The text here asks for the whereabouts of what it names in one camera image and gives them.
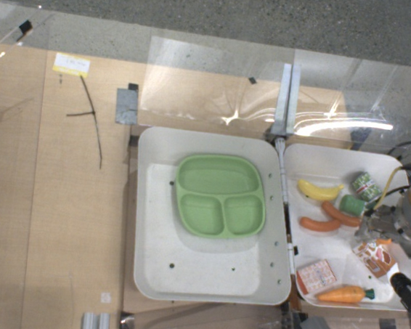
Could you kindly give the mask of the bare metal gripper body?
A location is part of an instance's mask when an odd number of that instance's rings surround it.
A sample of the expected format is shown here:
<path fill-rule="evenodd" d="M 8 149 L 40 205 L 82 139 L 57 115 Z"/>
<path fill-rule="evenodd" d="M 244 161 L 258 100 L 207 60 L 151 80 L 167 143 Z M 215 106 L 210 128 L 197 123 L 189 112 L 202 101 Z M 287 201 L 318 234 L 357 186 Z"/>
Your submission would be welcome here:
<path fill-rule="evenodd" d="M 411 256 L 411 209 L 383 205 L 368 211 L 355 235 L 358 240 L 391 239 Z"/>

